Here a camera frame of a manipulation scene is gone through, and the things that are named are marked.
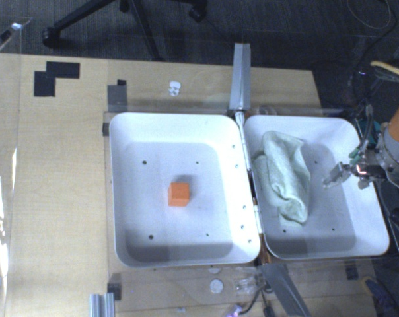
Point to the pale green towel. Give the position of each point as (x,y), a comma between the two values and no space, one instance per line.
(285,177)

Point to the white plastic tray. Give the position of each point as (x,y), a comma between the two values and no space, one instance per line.
(328,216)
(173,137)

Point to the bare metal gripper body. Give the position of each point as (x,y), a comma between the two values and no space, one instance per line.
(389,172)

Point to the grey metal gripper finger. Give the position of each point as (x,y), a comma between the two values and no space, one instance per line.
(344,169)
(331,178)

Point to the orange cube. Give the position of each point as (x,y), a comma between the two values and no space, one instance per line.
(178,195)

